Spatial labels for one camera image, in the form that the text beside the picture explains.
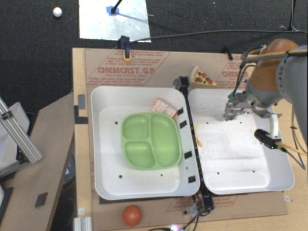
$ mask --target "dark floor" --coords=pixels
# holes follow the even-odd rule
[[[243,53],[281,37],[307,44],[307,34],[281,30],[289,25],[292,0],[146,2],[148,14],[154,14],[149,17],[152,37],[223,29],[280,33],[229,32],[156,39],[136,43],[133,49],[220,52],[228,46],[233,53]],[[64,12],[61,20],[53,18],[56,6]],[[0,0],[0,14],[0,97],[8,105],[21,102],[27,112],[35,112],[71,91],[73,47],[116,46],[114,41],[79,38],[78,0]],[[308,0],[297,0],[294,27],[307,31],[307,18]],[[60,205],[67,205],[71,211],[70,198],[62,198]]]

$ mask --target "orange ball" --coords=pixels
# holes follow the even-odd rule
[[[122,219],[129,227],[138,225],[142,218],[141,210],[135,205],[127,206],[122,212]]]

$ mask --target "pizza slice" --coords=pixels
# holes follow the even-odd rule
[[[211,78],[205,72],[203,72],[198,66],[196,66],[192,70],[190,81],[191,83],[195,82],[201,85],[217,86],[217,84],[213,80],[211,80]]]

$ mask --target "green plate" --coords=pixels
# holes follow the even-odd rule
[[[126,161],[137,169],[163,169],[177,165],[182,157],[175,121],[163,113],[127,116],[121,125]]]

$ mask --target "white ball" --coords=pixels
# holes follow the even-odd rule
[[[53,9],[53,15],[55,17],[61,17],[62,16],[62,9],[60,9],[59,7],[56,7]]]

